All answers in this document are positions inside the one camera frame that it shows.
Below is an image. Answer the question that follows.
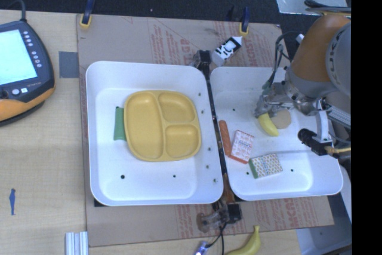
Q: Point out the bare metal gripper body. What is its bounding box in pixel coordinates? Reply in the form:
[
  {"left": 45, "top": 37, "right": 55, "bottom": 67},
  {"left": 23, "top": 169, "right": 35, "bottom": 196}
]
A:
[{"left": 266, "top": 80, "right": 326, "bottom": 116}]

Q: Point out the yellow banana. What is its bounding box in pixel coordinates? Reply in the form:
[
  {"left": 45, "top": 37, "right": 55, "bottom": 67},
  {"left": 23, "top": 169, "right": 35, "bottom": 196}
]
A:
[
  {"left": 257, "top": 112, "right": 280, "bottom": 138},
  {"left": 226, "top": 225, "right": 261, "bottom": 255}
]

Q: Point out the brown round biscuit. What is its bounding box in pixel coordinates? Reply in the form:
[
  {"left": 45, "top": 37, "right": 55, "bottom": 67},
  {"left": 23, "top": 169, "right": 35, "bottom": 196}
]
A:
[{"left": 273, "top": 109, "right": 292, "bottom": 130}]

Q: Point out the orange and white packet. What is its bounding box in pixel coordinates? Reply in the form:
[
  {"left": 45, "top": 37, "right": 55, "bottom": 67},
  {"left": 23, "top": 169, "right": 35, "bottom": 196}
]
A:
[{"left": 229, "top": 130, "right": 255, "bottom": 165}]

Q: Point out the thin black and white rod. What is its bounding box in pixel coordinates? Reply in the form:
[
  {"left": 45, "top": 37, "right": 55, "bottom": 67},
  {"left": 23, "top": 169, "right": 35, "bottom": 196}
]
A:
[{"left": 202, "top": 64, "right": 230, "bottom": 204}]

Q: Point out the green and orange patterned carton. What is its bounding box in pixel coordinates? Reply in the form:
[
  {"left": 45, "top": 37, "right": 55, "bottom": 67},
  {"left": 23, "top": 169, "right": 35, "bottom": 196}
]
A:
[{"left": 248, "top": 153, "right": 284, "bottom": 180}]

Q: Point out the black and white milk carton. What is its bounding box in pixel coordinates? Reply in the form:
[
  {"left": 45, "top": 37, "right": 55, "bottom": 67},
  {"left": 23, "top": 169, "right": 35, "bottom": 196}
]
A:
[{"left": 211, "top": 35, "right": 244, "bottom": 67}]

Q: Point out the white plastic tray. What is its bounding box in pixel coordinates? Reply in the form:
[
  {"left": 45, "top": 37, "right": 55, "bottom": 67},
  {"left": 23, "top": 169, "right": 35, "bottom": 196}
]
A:
[
  {"left": 210, "top": 66, "right": 344, "bottom": 202},
  {"left": 85, "top": 60, "right": 224, "bottom": 207}
]

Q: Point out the yellow divided plate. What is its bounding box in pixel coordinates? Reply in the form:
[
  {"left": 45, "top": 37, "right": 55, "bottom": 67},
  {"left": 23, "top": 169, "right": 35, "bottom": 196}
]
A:
[{"left": 124, "top": 90, "right": 202, "bottom": 162}]

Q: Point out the green flat packet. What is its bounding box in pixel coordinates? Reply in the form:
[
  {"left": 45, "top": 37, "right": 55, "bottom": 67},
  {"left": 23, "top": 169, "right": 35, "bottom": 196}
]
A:
[{"left": 113, "top": 106, "right": 127, "bottom": 142}]

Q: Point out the brown cardboard board red print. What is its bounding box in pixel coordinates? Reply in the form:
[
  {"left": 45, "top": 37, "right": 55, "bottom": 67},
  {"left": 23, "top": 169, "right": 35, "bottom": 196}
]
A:
[{"left": 76, "top": 13, "right": 335, "bottom": 247}]

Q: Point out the black cylinder on white bracket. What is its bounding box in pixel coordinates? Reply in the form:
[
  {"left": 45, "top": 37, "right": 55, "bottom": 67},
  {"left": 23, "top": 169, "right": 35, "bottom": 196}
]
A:
[{"left": 297, "top": 109, "right": 332, "bottom": 156}]

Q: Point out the black block with thin wires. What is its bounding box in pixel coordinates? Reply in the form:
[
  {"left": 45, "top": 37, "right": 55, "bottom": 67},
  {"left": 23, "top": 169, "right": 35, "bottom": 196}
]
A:
[
  {"left": 226, "top": 202, "right": 243, "bottom": 223},
  {"left": 195, "top": 50, "right": 213, "bottom": 70}
]

